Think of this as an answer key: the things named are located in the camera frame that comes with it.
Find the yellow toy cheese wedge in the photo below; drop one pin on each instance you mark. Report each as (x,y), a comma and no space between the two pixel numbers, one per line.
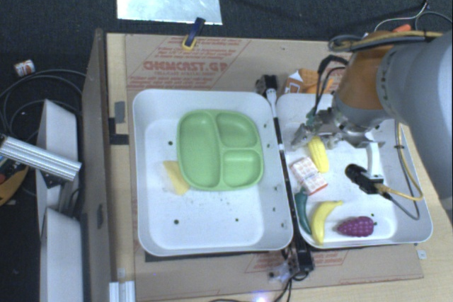
(176,177)

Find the purple grapes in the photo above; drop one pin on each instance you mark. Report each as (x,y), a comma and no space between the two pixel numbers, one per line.
(355,226)

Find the brown cardboard board, red print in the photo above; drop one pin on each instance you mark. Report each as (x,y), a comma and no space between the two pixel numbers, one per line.
(198,63)

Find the orange and white small carton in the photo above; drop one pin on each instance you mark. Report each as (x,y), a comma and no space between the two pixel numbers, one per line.
(308,176)

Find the yellow banana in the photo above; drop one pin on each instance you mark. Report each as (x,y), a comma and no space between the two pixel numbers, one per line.
(318,221)

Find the yellow toy corn cob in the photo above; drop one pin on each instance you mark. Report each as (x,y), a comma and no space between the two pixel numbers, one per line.
(319,155)

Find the orange and white waffle packet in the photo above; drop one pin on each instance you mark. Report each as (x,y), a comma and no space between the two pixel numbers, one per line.
(301,81)

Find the thin black and white rod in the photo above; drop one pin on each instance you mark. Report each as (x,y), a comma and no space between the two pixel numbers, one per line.
(279,138)

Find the black cylinder on white bracket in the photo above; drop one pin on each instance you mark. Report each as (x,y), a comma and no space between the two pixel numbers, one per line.
(361,177)

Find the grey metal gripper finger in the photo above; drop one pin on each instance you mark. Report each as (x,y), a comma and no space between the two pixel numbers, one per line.
(331,142)
(301,135)

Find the white plastic tray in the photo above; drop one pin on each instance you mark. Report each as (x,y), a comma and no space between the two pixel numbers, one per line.
(212,219)
(357,201)

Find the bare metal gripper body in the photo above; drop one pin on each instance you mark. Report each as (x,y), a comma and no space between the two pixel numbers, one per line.
(329,122)

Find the orange and white small can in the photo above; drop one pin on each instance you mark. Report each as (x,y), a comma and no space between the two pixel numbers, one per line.
(24,68)

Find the green divided plate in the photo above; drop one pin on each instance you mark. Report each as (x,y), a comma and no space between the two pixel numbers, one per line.
(201,148)

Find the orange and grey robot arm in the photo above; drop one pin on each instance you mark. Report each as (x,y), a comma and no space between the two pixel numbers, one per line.
(407,81)

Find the green toy chilli pepper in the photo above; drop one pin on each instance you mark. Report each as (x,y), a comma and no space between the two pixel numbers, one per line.
(303,210)

